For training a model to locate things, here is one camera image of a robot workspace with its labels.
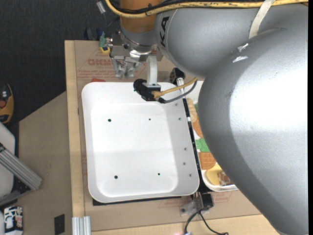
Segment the black and yellow shoe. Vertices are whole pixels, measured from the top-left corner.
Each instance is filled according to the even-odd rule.
[[[7,124],[13,115],[14,100],[10,86],[0,82],[0,122]]]

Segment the black square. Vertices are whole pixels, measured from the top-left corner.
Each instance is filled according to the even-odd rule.
[[[62,214],[54,218],[54,234],[59,235],[65,232],[65,215]]]

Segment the yellow cable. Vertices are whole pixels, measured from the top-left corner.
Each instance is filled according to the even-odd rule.
[[[262,1],[258,2],[181,2],[172,5],[166,5],[154,10],[143,12],[140,14],[129,14],[117,10],[111,3],[110,0],[105,0],[107,6],[117,15],[124,18],[145,18],[157,13],[161,13],[167,10],[175,10],[180,8],[258,8],[263,4]],[[305,3],[309,0],[276,0],[272,6],[279,6],[292,3]]]
[[[187,87],[188,85],[191,85],[193,84],[194,82],[196,82],[197,78],[195,77],[194,79],[192,79],[191,81],[189,81],[188,83],[184,84],[184,85],[180,85],[180,86],[177,86],[177,87],[174,87],[174,88],[171,88],[171,89],[168,89],[166,91],[162,91],[162,92],[158,92],[158,91],[152,91],[151,94],[155,97],[155,98],[158,98],[160,96],[164,96],[165,94],[167,93],[170,93],[170,92],[174,92],[174,91],[177,91],[177,90],[180,90],[182,88],[185,88]]]

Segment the white strap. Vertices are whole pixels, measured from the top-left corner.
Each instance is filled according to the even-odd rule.
[[[250,28],[250,33],[249,33],[249,39],[252,37],[255,37],[258,34],[259,31],[259,27],[261,25],[262,20],[264,19],[264,17],[266,16],[266,14],[269,11],[269,8],[271,7],[271,5],[275,2],[276,0],[265,0],[263,2],[263,4],[261,5],[258,13],[256,14],[251,28]]]

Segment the wooden edge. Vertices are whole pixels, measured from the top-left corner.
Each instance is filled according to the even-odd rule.
[[[231,218],[207,220],[211,229],[219,232],[228,232],[231,235],[278,235],[263,215],[250,215]],[[145,227],[126,228],[118,230],[92,232],[92,235],[183,235],[185,223],[166,225],[153,225]],[[192,221],[188,225],[188,231],[195,235],[213,234],[208,230],[202,220]]]
[[[70,177],[73,217],[85,216],[83,170],[78,116],[75,42],[65,41],[65,66],[67,79],[67,111],[70,154]]]

